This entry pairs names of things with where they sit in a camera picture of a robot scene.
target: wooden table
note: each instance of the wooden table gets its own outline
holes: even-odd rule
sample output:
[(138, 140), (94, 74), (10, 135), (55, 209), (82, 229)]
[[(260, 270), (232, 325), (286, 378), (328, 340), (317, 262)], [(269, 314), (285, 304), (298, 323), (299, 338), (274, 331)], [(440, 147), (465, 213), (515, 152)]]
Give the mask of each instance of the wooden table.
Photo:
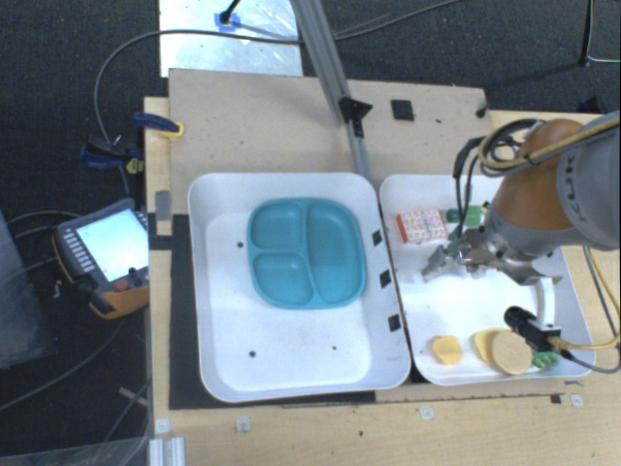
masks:
[[(169, 100), (148, 98), (146, 111), (167, 116)], [(532, 114), (488, 113), (495, 126)], [(559, 115), (537, 113), (537, 116), (554, 118)], [(564, 117), (582, 122), (590, 118)], [(461, 147), (461, 143), (458, 141), (455, 148)], [(170, 144), (170, 140), (157, 132), (147, 130), (147, 207), (150, 213), (155, 212), (156, 192), (171, 188)], [(170, 221), (158, 221), (157, 231), (170, 234)], [(581, 249), (567, 248), (565, 254), (594, 343), (604, 342), (610, 338), (610, 330)], [(606, 278), (618, 292), (618, 251), (596, 256)], [(171, 253), (152, 250), (149, 317), (153, 417), (156, 423), (161, 419), (170, 422), (171, 430), (156, 434), (157, 437), (185, 439), (187, 464), (581, 466), (616, 464), (619, 460), (621, 379), (618, 374), (592, 373), (577, 382), (556, 382), (557, 390), (551, 393), (560, 394), (560, 404), (551, 402), (544, 387), (531, 392), (533, 396), (504, 398), (500, 396), (502, 392), (493, 397), (476, 392), (446, 397), (434, 393), (433, 385), (423, 385), (432, 387), (431, 393), (425, 390), (427, 393), (412, 394), (408, 390), (400, 397), (400, 389), (397, 389), (383, 399), (386, 402), (368, 405), (172, 411), (168, 407), (170, 270)], [(597, 363), (610, 367), (615, 364), (616, 357), (618, 354), (613, 350), (607, 350), (598, 354)], [(580, 400), (583, 405), (576, 405)], [(424, 419), (423, 415), (430, 409), (433, 418)], [(239, 417), (250, 418), (248, 432), (238, 431)]]

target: black carpet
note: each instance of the black carpet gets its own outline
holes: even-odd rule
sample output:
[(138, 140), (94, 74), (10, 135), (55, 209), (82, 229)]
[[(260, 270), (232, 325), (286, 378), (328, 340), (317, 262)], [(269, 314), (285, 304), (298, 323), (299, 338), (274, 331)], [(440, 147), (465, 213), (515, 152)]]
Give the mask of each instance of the black carpet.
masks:
[[(323, 0), (339, 32), (447, 0)], [(442, 6), (372, 34), (339, 41), (350, 78), (485, 88), (493, 109), (575, 111), (597, 96), (619, 108), (619, 65), (576, 64), (587, 0), (467, 0)], [(597, 0), (591, 52), (618, 57), (620, 5)], [(106, 57), (130, 38), (158, 27), (157, 0), (0, 0), (0, 210), (5, 218), (54, 208), (86, 214), (123, 196), (117, 170), (86, 168), (80, 147), (99, 132), (92, 107), (95, 77)], [(130, 117), (146, 95), (166, 94), (158, 42), (125, 51), (102, 82), (102, 114), (113, 136), (138, 143)], [(304, 67), (311, 74), (305, 54)], [(132, 192), (142, 197), (140, 178)], [(15, 232), (53, 224), (28, 221)], [(19, 242), (26, 264), (51, 254), (48, 234)], [(33, 273), (57, 355), (0, 371), (0, 408), (94, 353), (118, 321), (95, 316), (67, 284), (54, 296), (57, 267)], [(0, 456), (104, 440), (127, 404), (120, 386), (146, 378), (144, 314), (125, 321), (92, 362), (62, 383), (0, 411)], [(136, 406), (112, 439), (137, 436)]]

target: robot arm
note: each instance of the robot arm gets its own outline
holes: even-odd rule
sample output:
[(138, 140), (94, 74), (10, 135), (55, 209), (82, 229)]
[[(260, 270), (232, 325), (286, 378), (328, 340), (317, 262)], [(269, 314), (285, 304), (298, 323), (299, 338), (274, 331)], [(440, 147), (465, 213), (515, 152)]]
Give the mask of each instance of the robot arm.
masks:
[[(529, 159), (600, 127), (597, 136), (568, 145), (560, 155)], [(619, 139), (618, 112), (586, 126), (564, 119), (540, 125), (516, 154), (531, 162), (504, 177), (484, 226), (461, 236), (456, 262), (471, 271), (494, 267), (520, 284), (533, 284), (541, 274), (532, 261), (560, 246), (619, 249)]]

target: black clip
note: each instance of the black clip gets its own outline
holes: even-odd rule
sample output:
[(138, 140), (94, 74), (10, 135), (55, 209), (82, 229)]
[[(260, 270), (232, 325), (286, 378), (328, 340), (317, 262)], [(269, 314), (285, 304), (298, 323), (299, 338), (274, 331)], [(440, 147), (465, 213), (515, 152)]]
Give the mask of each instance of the black clip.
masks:
[(371, 104), (365, 104), (351, 97), (343, 97), (339, 101), (341, 114), (345, 122), (353, 121), (353, 134), (357, 138), (364, 138), (365, 133), (362, 129), (362, 118), (373, 108)]

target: wooden board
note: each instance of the wooden board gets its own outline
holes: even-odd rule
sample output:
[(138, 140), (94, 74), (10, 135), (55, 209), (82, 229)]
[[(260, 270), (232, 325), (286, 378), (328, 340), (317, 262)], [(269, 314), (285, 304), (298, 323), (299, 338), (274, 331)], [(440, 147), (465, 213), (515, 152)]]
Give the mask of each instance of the wooden board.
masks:
[[(466, 140), (491, 131), (475, 115), (483, 91), (457, 86), (349, 82), (364, 118), (376, 187), (399, 173), (449, 174)], [(337, 123), (315, 78), (172, 70), (171, 118), (185, 135), (171, 143), (173, 211), (199, 176), (215, 172), (353, 171), (346, 127)], [(415, 121), (396, 120), (391, 100), (409, 100)]]
[[(148, 99), (147, 112), (166, 116), (166, 99)], [(495, 125), (531, 113), (490, 113)], [(540, 115), (558, 117), (557, 114)], [(580, 116), (586, 121), (589, 117)], [(170, 142), (153, 130), (146, 133), (147, 207), (154, 212), (155, 191), (170, 188)], [(170, 223), (158, 221), (158, 232)], [(609, 328), (588, 271), (577, 248), (565, 250), (594, 342), (609, 338)], [(605, 276), (619, 285), (619, 253), (598, 253)], [(557, 381), (554, 389), (493, 394), (482, 389), (427, 386), (410, 393), (409, 386), (378, 392), (380, 404), (364, 406), (277, 406), (210, 411), (168, 409), (170, 253), (152, 251), (150, 343), (153, 415), (171, 423), (169, 435), (186, 443), (186, 463), (205, 465), (279, 464), (614, 464), (621, 446), (621, 379), (592, 374), (577, 382)], [(612, 366), (615, 353), (602, 352), (598, 364)], [(549, 394), (561, 393), (551, 404)], [(584, 405), (575, 407), (578, 394)], [(522, 395), (519, 398), (503, 398)], [(239, 433), (238, 417), (249, 417), (251, 429)]]

